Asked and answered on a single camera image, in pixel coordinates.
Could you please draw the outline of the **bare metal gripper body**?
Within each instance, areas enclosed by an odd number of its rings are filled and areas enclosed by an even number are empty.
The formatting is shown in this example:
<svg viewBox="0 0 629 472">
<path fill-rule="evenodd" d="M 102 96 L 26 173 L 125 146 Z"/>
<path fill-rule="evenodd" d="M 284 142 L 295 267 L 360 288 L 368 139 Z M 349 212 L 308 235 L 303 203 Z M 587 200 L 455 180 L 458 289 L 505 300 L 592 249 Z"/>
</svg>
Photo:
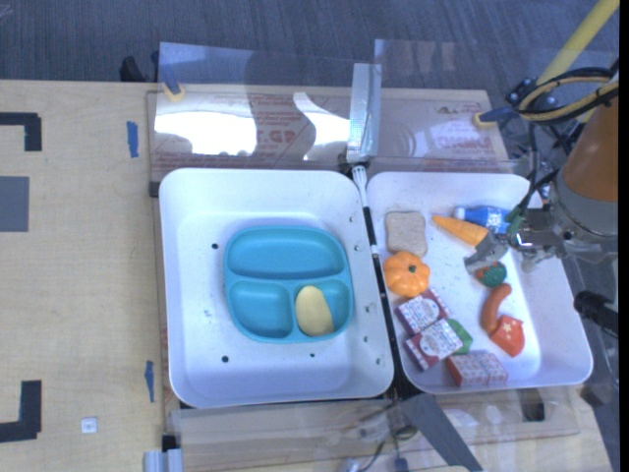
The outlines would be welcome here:
<svg viewBox="0 0 629 472">
<path fill-rule="evenodd" d="M 617 258 L 617 214 L 598 207 L 578 213 L 564 207 L 529 208 L 512 240 L 522 255 L 522 270 L 553 258 L 608 263 Z"/>
</svg>

